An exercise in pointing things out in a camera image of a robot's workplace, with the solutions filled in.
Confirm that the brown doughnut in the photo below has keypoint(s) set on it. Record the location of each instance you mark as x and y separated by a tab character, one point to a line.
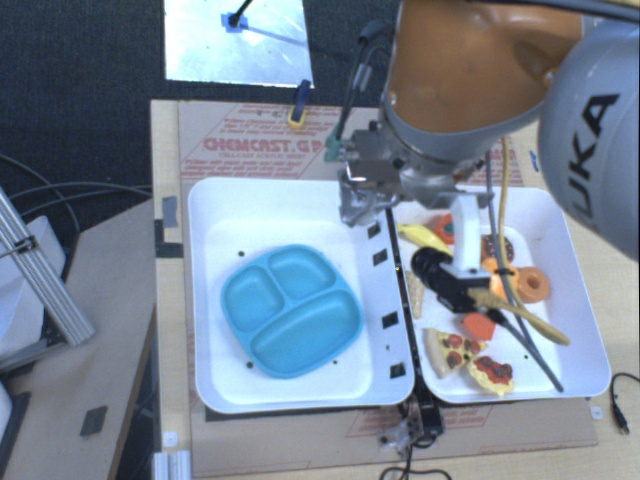
506	248

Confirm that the brown cardboard board red print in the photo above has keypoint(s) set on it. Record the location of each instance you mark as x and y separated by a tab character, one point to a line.
260	140

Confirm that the blue divided plate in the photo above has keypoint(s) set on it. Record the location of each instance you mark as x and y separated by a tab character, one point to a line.
295	313

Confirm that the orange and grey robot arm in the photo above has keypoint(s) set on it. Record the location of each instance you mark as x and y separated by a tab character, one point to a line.
465	68

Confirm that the beige cone biscuit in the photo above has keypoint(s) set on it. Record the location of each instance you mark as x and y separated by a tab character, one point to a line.
415	293

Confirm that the pizza slice with yellow crust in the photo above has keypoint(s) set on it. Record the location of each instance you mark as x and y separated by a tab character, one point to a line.
492	373

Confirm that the red tomato with green stem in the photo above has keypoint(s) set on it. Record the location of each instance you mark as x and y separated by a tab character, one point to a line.
442	228

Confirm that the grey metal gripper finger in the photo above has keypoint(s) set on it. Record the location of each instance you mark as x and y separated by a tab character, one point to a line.
376	205
348	207

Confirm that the pizza slice with pale crust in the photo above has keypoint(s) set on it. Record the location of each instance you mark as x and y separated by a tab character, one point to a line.
445	355

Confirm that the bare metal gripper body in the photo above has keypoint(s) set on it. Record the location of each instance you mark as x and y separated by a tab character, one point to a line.
372	150

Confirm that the orange doughnut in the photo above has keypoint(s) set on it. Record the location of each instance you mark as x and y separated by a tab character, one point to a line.
542	288

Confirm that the orange round fruit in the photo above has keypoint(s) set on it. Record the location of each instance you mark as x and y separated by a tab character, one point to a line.
497	283

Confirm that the black cylinder on white bracket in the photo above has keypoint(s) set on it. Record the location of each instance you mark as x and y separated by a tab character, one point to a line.
450	280

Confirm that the red cube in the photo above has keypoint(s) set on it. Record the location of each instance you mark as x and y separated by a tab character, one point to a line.
477	325

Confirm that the yellow banana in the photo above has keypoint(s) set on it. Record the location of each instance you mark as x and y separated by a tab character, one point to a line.
425	237

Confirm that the white plastic tray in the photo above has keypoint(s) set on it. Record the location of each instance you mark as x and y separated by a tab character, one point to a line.
280	208
565	268

